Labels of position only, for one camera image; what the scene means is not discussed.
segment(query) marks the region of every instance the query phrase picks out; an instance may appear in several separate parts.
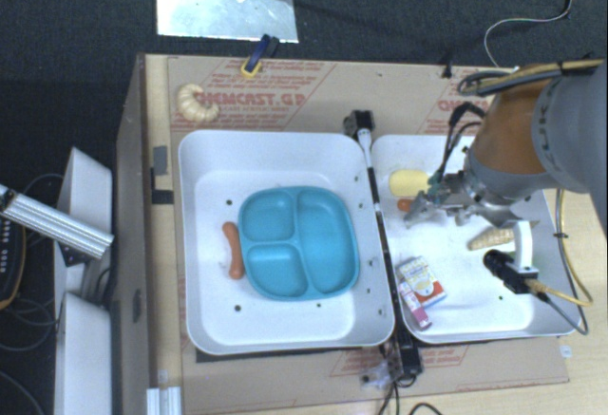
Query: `black carpet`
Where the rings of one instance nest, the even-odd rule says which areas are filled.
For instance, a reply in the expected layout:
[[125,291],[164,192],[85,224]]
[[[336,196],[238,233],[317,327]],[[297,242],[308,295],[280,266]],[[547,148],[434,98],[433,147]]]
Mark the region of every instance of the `black carpet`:
[[[507,17],[546,18],[564,0],[294,0],[300,43],[276,57],[490,66],[485,30]],[[0,183],[20,189],[63,173],[77,146],[111,166],[138,51],[244,56],[242,42],[160,37],[156,0],[0,0]],[[606,56],[606,0],[574,0],[567,19],[506,25],[490,37],[503,66]],[[31,252],[24,297],[51,295],[50,249]],[[0,315],[0,342],[15,334]],[[52,337],[34,352],[0,350],[0,369],[52,412]],[[1,413],[34,413],[0,379]]]

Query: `beige curved object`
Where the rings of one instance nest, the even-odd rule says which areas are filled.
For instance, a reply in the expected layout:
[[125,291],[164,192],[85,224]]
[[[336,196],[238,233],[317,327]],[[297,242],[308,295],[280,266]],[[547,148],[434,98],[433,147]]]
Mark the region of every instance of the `beige curved object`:
[[202,93],[199,85],[183,85],[178,91],[178,111],[189,122],[210,123],[219,116],[219,106],[201,104],[196,95]]

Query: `black connector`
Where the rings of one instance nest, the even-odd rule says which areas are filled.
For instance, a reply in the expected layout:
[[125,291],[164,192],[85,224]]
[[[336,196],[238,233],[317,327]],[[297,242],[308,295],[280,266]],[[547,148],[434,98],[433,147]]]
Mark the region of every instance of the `black connector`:
[[498,250],[490,250],[484,256],[485,267],[494,276],[499,277],[510,291],[517,294],[530,293],[530,288],[525,284],[525,280],[538,278],[539,274],[520,274],[508,266],[509,263],[513,263],[513,258]]
[[357,132],[359,130],[367,129],[370,132],[376,127],[373,122],[373,113],[371,111],[352,111],[349,116],[344,119],[342,123],[344,128],[344,134],[351,137],[353,140],[357,140]]

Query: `small box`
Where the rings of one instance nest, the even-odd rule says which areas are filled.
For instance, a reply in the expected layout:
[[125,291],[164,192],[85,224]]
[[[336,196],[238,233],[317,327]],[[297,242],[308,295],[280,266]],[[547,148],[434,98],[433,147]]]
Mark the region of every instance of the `small box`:
[[411,258],[398,266],[397,273],[408,282],[423,307],[428,307],[446,296],[443,286],[421,256]]

